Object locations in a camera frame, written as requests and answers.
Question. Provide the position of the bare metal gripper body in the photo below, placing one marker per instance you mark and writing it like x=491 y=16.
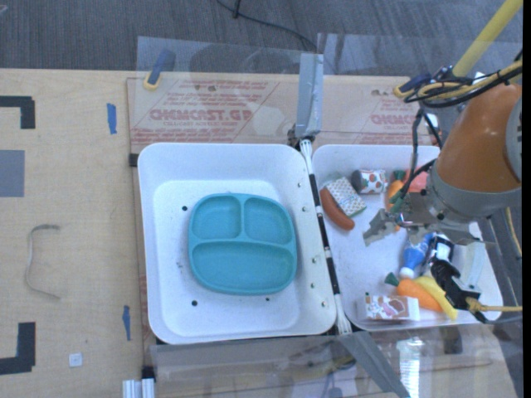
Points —
x=419 y=214

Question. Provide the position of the white and black bottle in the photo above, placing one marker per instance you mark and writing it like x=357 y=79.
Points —
x=444 y=247

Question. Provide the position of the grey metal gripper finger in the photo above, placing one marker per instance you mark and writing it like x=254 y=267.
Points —
x=383 y=218
x=375 y=234

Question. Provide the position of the yellow banana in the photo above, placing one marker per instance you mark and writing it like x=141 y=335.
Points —
x=439 y=294

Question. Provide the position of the small white square tile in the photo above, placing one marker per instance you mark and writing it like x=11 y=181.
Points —
x=75 y=360

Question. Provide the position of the brown cardboard board red print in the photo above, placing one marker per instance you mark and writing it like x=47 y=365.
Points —
x=232 y=110

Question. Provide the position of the small strawberry print can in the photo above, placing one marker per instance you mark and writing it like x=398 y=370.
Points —
x=371 y=181

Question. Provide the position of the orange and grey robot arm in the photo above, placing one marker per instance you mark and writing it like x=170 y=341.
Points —
x=473 y=147

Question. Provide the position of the red sausage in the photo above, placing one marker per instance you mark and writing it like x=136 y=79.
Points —
x=335 y=212

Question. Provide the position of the white red-dotted carton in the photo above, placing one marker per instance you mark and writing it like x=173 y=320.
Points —
x=346 y=195

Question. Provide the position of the blue divided plate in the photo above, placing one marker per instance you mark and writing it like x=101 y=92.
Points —
x=242 y=245

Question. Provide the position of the red-orange toy food piece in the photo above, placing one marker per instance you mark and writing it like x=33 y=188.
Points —
x=418 y=182

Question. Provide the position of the large orange carrot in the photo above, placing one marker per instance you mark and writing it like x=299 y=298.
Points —
x=417 y=292

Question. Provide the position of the white carton brown print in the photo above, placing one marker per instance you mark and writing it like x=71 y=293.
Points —
x=392 y=307

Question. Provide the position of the blue and white bottle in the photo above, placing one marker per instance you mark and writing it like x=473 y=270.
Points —
x=411 y=257

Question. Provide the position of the white plastic tray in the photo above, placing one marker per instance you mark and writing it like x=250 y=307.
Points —
x=166 y=243
x=365 y=263

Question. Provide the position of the small orange carrot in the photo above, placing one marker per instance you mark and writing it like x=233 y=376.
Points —
x=395 y=187

